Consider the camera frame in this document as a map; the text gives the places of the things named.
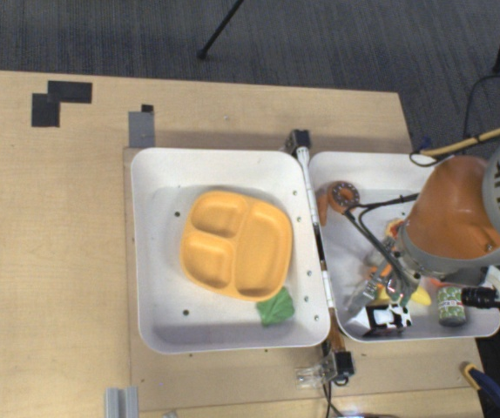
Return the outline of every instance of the green cloth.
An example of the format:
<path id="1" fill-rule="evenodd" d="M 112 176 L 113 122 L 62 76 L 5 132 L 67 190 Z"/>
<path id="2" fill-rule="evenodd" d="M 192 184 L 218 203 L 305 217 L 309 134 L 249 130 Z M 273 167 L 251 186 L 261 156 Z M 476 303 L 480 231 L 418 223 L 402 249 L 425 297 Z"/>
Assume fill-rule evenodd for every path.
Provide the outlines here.
<path id="1" fill-rule="evenodd" d="M 281 323 L 294 314 L 293 298 L 285 287 L 271 299 L 258 302 L 256 307 L 264 327 Z"/>

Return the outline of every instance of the yellow plate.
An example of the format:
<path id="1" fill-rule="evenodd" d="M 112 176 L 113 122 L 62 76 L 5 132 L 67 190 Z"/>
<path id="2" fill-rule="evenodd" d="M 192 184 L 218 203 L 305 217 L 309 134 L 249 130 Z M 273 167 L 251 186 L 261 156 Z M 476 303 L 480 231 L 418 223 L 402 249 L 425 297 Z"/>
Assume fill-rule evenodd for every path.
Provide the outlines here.
<path id="1" fill-rule="evenodd" d="M 206 192 L 188 215 L 180 265 L 201 287 L 262 301 L 283 287 L 292 246 L 291 223 L 277 207 L 238 193 Z"/>

